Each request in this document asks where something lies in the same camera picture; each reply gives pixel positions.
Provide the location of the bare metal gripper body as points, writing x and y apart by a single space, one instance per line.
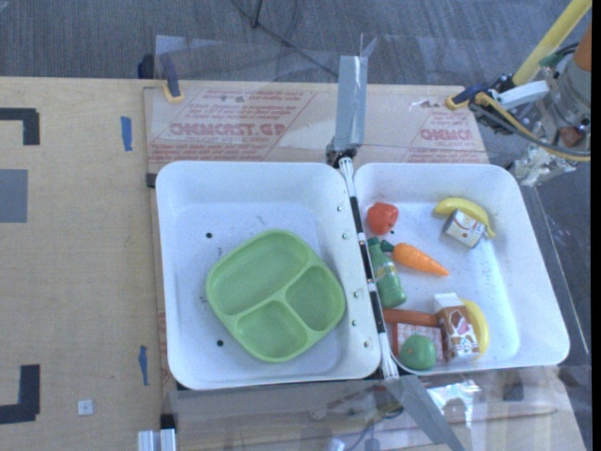
565 127

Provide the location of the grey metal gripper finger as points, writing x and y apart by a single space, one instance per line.
528 167
561 165

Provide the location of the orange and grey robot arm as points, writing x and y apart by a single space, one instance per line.
583 50

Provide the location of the yellow banana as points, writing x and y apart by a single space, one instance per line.
480 324
457 205

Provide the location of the small white and orange can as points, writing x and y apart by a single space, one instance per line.
464 229

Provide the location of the white plastic tray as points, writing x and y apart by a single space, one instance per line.
512 280
188 275

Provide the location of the orange carrot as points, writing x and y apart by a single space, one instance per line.
415 258

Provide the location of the brown and white carton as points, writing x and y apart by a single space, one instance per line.
456 329

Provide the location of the green bottle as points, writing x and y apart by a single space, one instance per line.
387 277

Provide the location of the thin black and white rod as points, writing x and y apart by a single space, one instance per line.
361 242

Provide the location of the orange sausage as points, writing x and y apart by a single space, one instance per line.
408 317

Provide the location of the pink and orange packet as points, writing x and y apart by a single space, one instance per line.
425 331

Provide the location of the green apple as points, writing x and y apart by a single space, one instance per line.
418 353

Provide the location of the green divided plate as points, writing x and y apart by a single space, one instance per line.
267 294

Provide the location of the brown cardboard board red print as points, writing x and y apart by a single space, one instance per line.
225 125

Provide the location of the black cylinder on white bracket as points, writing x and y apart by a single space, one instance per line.
514 97

